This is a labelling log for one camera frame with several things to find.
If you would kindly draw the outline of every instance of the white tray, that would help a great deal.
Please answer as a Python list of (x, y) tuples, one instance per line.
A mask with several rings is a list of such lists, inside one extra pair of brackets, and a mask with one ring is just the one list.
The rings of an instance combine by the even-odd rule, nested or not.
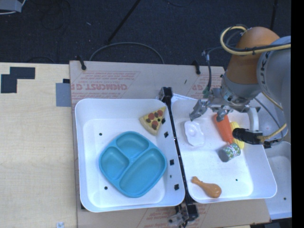
[[(75, 107), (80, 199), (91, 212), (179, 205), (185, 197), (169, 111), (154, 136), (139, 117), (166, 106), (155, 99), (84, 99)], [(167, 169), (156, 185), (139, 198), (117, 190), (101, 173), (98, 159), (107, 144), (121, 133), (135, 131), (154, 143), (167, 159)]]
[[(199, 203), (232, 200), (266, 199), (276, 194), (276, 182), (262, 145), (245, 144), (241, 155), (228, 162), (222, 162), (217, 150), (227, 145), (212, 121), (214, 113), (208, 109), (194, 121), (200, 124), (205, 136), (203, 145), (193, 147), (187, 141), (184, 123), (189, 121), (189, 113), (197, 100), (177, 100), (172, 104), (172, 114), (176, 129), (180, 154), (185, 169), (190, 196)], [(246, 113), (233, 111), (228, 114), (230, 122), (237, 122), (241, 128), (249, 128)], [(197, 176), (203, 182), (218, 184), (222, 194), (211, 198), (197, 184), (191, 182)]]

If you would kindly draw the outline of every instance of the can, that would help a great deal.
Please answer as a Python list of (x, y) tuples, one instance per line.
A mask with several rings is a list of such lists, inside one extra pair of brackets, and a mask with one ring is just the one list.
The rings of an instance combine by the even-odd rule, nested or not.
[(239, 156), (240, 154), (241, 154), (241, 149), (236, 143), (227, 145), (218, 151), (219, 158), (223, 162), (228, 162), (231, 159)]

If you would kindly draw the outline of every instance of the dark background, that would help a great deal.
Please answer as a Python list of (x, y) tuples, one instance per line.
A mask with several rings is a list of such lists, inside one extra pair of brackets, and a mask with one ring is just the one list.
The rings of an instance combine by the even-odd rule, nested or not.
[[(80, 55), (84, 61), (206, 65), (202, 51), (219, 47), (227, 27), (291, 35), (291, 0), (141, 0), (108, 41), (136, 1), (27, 0), (21, 13), (0, 11), (0, 61), (68, 64)], [(213, 50), (210, 64), (226, 69), (230, 56)]]

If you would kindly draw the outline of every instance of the blue plate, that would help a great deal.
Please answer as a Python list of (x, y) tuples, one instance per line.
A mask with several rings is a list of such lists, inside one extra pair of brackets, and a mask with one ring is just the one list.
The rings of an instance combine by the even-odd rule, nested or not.
[(163, 176), (167, 160), (161, 150), (137, 132), (124, 132), (114, 138), (99, 157), (103, 175), (121, 193), (138, 198)]

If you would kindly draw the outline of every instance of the pizza slice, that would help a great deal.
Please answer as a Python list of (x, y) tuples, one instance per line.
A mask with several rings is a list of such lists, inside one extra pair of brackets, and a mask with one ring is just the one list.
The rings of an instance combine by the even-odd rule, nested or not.
[(149, 133), (156, 135), (161, 126), (165, 110), (166, 107), (163, 106), (156, 111), (149, 112), (140, 117), (139, 121)]

